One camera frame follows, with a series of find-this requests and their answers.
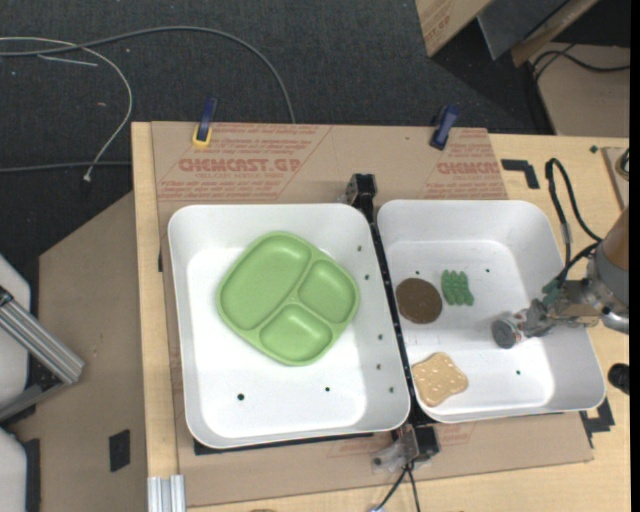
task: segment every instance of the green plate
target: green plate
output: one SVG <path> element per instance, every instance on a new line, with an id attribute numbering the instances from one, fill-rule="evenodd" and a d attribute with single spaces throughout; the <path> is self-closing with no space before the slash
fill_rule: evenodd
<path id="1" fill-rule="evenodd" d="M 360 294 L 349 273 L 306 240 L 273 232 L 255 240 L 217 289 L 224 321 L 288 365 L 322 357 L 353 319 Z"/>

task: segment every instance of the black floor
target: black floor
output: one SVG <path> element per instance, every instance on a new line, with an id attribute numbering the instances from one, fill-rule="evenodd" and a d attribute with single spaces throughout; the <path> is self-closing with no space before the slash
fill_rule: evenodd
<path id="1" fill-rule="evenodd" d="M 557 40 L 630 47 L 631 0 L 601 0 Z M 0 38 L 84 42 L 140 28 L 196 25 L 258 48 L 279 71 L 299 123 L 428 125 L 457 104 L 460 125 L 549 133 L 526 67 L 493 61 L 476 22 L 433 59 L 412 0 L 0 0 Z M 42 48 L 0 42 L 0 51 Z M 217 120 L 289 122 L 274 78 L 238 44 L 171 32 L 95 48 L 134 93 L 135 121 L 196 120 L 205 96 Z M 60 55 L 85 59 L 78 53 Z M 0 169 L 92 160 L 127 108 L 104 65 L 0 58 Z M 104 160 L 129 160 L 124 130 Z M 18 270 L 131 190 L 126 167 L 0 173 L 0 254 Z"/>

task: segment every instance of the wooden table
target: wooden table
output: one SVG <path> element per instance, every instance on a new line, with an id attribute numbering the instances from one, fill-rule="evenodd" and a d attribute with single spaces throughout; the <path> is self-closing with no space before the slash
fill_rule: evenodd
<path id="1" fill-rule="evenodd" d="M 164 290 L 158 269 L 159 230 L 153 171 L 151 125 L 132 126 L 133 166 L 138 242 L 140 321 L 144 372 L 147 463 L 149 476 L 167 478 L 177 474 L 178 457 L 173 417 Z M 628 147 L 627 139 L 579 138 L 529 135 L 491 135 L 498 159 L 528 160 L 537 169 L 542 188 L 527 187 L 522 173 L 504 174 L 511 199 L 539 206 L 552 220 L 561 242 L 556 214 L 543 176 L 544 163 L 559 158 L 571 176 L 583 217 L 597 233 L 606 233 L 619 215 L 612 184 L 600 151 L 593 146 Z M 563 205 L 568 198 L 558 185 Z M 589 240 L 579 228 L 573 232 L 576 248 Z M 576 275 L 584 266 L 574 269 Z M 615 363 L 629 361 L 628 336 L 599 325 L 590 330 L 603 372 Z M 600 511 L 631 510 L 629 397 L 607 383 L 608 398 L 616 426 L 594 438 L 595 460 L 528 470 L 418 482 L 423 510 L 453 511 Z M 193 510 L 199 512 L 365 511 L 380 501 L 387 487 L 372 487 L 289 498 L 235 503 Z M 387 504 L 388 511 L 413 510 L 408 485 L 401 486 Z"/>

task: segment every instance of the brown disc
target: brown disc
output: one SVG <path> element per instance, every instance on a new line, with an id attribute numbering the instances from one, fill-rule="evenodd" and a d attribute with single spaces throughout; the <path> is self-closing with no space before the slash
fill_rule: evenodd
<path id="1" fill-rule="evenodd" d="M 398 311 L 415 324 L 428 324 L 440 316 L 442 298 L 435 286 L 417 277 L 402 281 L 396 288 Z"/>

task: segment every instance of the blue clamp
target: blue clamp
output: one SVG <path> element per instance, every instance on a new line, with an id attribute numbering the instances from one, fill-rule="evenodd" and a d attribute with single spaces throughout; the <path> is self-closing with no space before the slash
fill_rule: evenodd
<path id="1" fill-rule="evenodd" d="M 455 105 L 445 105 L 440 109 L 438 116 L 433 124 L 437 125 L 437 129 L 431 137 L 429 144 L 436 149 L 442 151 L 447 144 L 449 138 L 449 131 L 453 127 L 453 124 L 458 119 L 460 112 Z"/>
<path id="2" fill-rule="evenodd" d="M 213 132 L 211 124 L 213 123 L 213 116 L 215 116 L 217 108 L 218 98 L 209 96 L 204 102 L 200 124 L 196 125 L 193 131 L 191 142 L 194 146 L 207 147 L 209 142 L 211 142 L 211 133 Z"/>

